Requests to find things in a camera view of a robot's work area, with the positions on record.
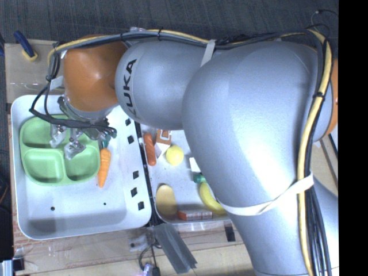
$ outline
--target white strap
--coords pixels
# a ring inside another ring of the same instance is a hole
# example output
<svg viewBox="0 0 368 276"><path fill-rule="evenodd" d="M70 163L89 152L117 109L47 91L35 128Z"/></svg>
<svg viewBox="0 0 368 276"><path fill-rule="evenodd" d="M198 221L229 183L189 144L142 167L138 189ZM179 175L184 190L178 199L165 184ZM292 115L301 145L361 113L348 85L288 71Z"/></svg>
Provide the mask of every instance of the white strap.
<svg viewBox="0 0 368 276"><path fill-rule="evenodd" d="M283 199L290 197L290 196L294 196L298 193L302 193L303 191L306 191L307 189L311 188L313 184L314 184L313 173L310 172L309 176L293 183L288 189L286 189L284 193L282 193L280 196L278 196L272 201L264 202L259 205L245 206L243 208L237 208L235 206L224 205L220 201L219 203L229 213L236 214L238 216L257 216L270 209L275 208L276 206L280 204L280 202Z"/></svg>
<svg viewBox="0 0 368 276"><path fill-rule="evenodd" d="M205 54L203 55L202 58L201 67L211 60L215 46L216 40L212 39L208 41Z"/></svg>

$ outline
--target green divided plate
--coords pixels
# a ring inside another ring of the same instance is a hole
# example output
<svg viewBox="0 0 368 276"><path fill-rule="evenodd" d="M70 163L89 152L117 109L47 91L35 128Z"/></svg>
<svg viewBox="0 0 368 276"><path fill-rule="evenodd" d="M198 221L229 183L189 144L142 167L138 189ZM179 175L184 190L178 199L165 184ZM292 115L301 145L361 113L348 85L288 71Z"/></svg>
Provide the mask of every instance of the green divided plate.
<svg viewBox="0 0 368 276"><path fill-rule="evenodd" d="M86 149L71 160L64 158L64 146L69 142L70 130L64 141L52 148L49 141L50 124L32 117L20 131L21 159L27 176L40 185L66 185L86 181L97 175L100 164L98 142L81 135L79 141Z"/></svg>

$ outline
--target gray carpet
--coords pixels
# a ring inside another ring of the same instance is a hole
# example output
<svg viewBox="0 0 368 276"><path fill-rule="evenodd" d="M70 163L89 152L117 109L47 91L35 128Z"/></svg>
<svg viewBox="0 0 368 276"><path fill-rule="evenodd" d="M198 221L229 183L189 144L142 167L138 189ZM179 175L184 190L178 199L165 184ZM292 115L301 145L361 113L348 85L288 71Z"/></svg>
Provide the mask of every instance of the gray carpet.
<svg viewBox="0 0 368 276"><path fill-rule="evenodd" d="M206 39L325 24L338 57L339 0L0 0L0 32L70 41L87 34L116 34L130 26L178 30ZM6 85L0 57L0 177L9 181ZM3 202L10 207L10 198Z"/></svg>

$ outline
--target yellow ball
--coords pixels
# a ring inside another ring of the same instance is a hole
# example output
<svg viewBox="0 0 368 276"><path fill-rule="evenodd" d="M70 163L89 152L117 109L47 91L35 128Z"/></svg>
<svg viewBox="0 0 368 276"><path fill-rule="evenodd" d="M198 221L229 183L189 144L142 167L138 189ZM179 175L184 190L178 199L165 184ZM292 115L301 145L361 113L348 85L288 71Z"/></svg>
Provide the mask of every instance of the yellow ball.
<svg viewBox="0 0 368 276"><path fill-rule="evenodd" d="M184 159L184 152L177 145L172 145L166 151L166 159L167 161L172 164L173 166L177 166L180 164Z"/></svg>

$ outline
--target drain hole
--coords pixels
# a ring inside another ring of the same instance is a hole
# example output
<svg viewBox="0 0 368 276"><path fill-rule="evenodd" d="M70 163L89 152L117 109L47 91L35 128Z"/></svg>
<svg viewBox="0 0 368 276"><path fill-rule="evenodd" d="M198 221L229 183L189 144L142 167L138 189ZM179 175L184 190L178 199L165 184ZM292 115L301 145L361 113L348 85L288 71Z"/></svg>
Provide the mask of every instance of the drain hole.
<svg viewBox="0 0 368 276"><path fill-rule="evenodd" d="M138 203L138 210L144 209L144 202L141 201Z"/></svg>
<svg viewBox="0 0 368 276"><path fill-rule="evenodd" d="M138 193L138 191L137 191L137 187L134 187L134 188L131 190L131 195L132 195L132 197L134 197L137 193Z"/></svg>
<svg viewBox="0 0 368 276"><path fill-rule="evenodd" d="M132 144L132 143L134 142L134 138L133 138L133 136L132 136L132 135L130 135L130 136L128 137L128 142L129 142L129 144Z"/></svg>

